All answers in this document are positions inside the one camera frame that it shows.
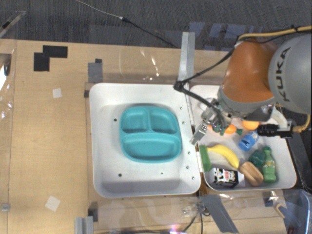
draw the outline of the white tray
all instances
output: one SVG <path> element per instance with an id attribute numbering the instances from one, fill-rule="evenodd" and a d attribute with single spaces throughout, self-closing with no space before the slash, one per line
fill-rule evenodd
<path id="1" fill-rule="evenodd" d="M 197 85 L 191 88 L 191 91 L 202 96 L 203 98 L 217 98 L 217 92 L 218 92 L 219 86 L 212 86 L 212 85 Z M 192 111 L 194 116 L 194 122 L 195 125 L 198 126 L 202 119 L 200 118 L 201 113 L 203 112 L 203 109 L 205 109 L 204 105 L 202 105 L 197 100 L 191 98 L 191 105 L 192 105 Z M 241 126 L 241 121 L 239 119 L 236 119 L 233 121 L 235 126 Z M 275 183 L 272 184 L 265 184 L 262 183 L 259 187 L 252 187 L 248 181 L 245 180 L 245 187 L 236 187 L 234 189 L 224 188 L 224 189 L 216 189 L 212 185 L 209 184 L 209 176 L 208 172 L 205 173 L 205 180 L 206 183 L 214 190 L 216 191 L 250 191 L 250 190 L 276 190 L 276 189 L 288 189 L 293 187 L 296 184 L 296 172 L 293 167 L 293 162 L 288 150 L 288 146 L 286 143 L 286 140 L 276 136 L 276 137 L 263 137 L 261 136 L 258 140 L 258 142 L 251 148 L 251 150 L 245 152 L 240 150 L 238 147 L 238 142 L 242 138 L 242 136 L 239 136 L 238 134 L 224 134 L 224 136 L 220 136 L 220 134 L 215 133 L 212 129 L 207 130 L 207 134 L 205 137 L 199 141 L 199 145 L 206 145 L 208 147 L 212 147 L 216 144 L 223 144 L 230 149 L 232 149 L 236 155 L 238 156 L 238 159 L 244 159 L 248 160 L 249 156 L 255 151 L 256 149 L 262 150 L 262 147 L 269 146 L 272 149 L 272 156 L 275 159 L 276 163 L 276 177 L 277 180 Z M 223 167 L 232 169 L 231 166 L 229 166 L 227 160 L 216 153 L 209 152 L 209 157 L 211 159 L 213 167 Z"/>
<path id="2" fill-rule="evenodd" d="M 119 142 L 123 111 L 136 105 L 154 105 L 173 112 L 178 120 L 182 151 L 164 163 L 128 159 Z M 103 197 L 192 194 L 200 174 L 185 96 L 172 85 L 99 83 L 90 90 L 94 187 Z"/>

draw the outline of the green bottle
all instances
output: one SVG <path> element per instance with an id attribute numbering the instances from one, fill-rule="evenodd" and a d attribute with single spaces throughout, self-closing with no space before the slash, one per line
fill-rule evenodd
<path id="1" fill-rule="evenodd" d="M 248 161 L 254 164 L 256 168 L 261 168 L 265 161 L 265 154 L 257 149 L 250 155 Z"/>
<path id="2" fill-rule="evenodd" d="M 265 160 L 262 167 L 262 174 L 264 177 L 263 182 L 274 183 L 276 181 L 275 176 L 275 161 L 271 156 L 271 148 L 266 146 L 263 148 L 265 154 Z"/>

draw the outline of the blue bottle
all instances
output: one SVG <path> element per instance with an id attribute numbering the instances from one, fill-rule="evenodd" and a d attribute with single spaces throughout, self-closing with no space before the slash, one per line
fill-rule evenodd
<path id="1" fill-rule="evenodd" d="M 253 145 L 258 141 L 259 135 L 257 130 L 247 133 L 238 143 L 238 146 L 243 151 L 249 151 Z"/>

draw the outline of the food item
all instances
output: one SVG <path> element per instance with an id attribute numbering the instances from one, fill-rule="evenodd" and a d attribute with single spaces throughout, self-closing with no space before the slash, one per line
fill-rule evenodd
<path id="1" fill-rule="evenodd" d="M 238 143 L 238 146 L 243 151 L 249 151 L 253 145 L 256 144 L 256 142 L 259 139 L 259 135 L 257 131 L 250 131 L 247 133 Z"/>
<path id="2" fill-rule="evenodd" d="M 261 168 L 264 164 L 265 154 L 260 150 L 255 150 L 253 154 L 250 155 L 248 161 L 250 161 L 256 168 Z"/>
<path id="3" fill-rule="evenodd" d="M 258 121 L 248 121 L 248 120 L 243 120 L 242 121 L 243 127 L 246 128 L 249 131 L 256 130 L 259 126 Z"/>
<path id="4" fill-rule="evenodd" d="M 262 167 L 262 174 L 264 176 L 265 183 L 274 183 L 276 181 L 275 176 L 275 161 L 271 156 L 271 148 L 266 146 L 263 148 L 265 154 L 264 165 Z"/>
<path id="5" fill-rule="evenodd" d="M 233 134 L 235 132 L 236 132 L 236 127 L 233 124 L 229 125 L 228 128 L 225 130 L 226 134 Z"/>
<path id="6" fill-rule="evenodd" d="M 239 167 L 239 171 L 245 176 L 248 182 L 257 187 L 263 182 L 262 173 L 249 161 Z"/>
<path id="7" fill-rule="evenodd" d="M 206 150 L 206 146 L 199 146 L 199 152 L 201 156 L 201 161 L 203 163 L 204 172 L 209 172 L 212 169 L 212 166 L 211 166 L 208 152 Z"/>
<path id="8" fill-rule="evenodd" d="M 209 172 L 209 181 L 209 184 L 215 187 L 233 188 L 238 184 L 244 184 L 244 175 L 238 171 L 212 168 Z"/>
<path id="9" fill-rule="evenodd" d="M 229 162 L 230 165 L 232 165 L 234 168 L 238 169 L 239 167 L 239 161 L 236 156 L 236 154 L 228 147 L 217 144 L 213 147 L 207 147 L 208 152 L 215 152 L 218 154 L 223 155 Z"/>

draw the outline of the gray carpet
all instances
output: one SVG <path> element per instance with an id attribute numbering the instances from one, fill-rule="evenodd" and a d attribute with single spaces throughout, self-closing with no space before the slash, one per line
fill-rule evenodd
<path id="1" fill-rule="evenodd" d="M 312 20 L 312 0 L 81 1 L 126 17 L 177 47 L 183 31 L 194 31 L 196 49 L 227 50 L 239 34 L 311 25 Z M 0 23 L 22 10 L 27 14 L 18 24 L 18 39 L 171 47 L 73 0 L 0 0 Z M 290 114 L 299 123 L 304 121 L 302 115 Z M 311 159 L 311 132 L 302 138 Z"/>

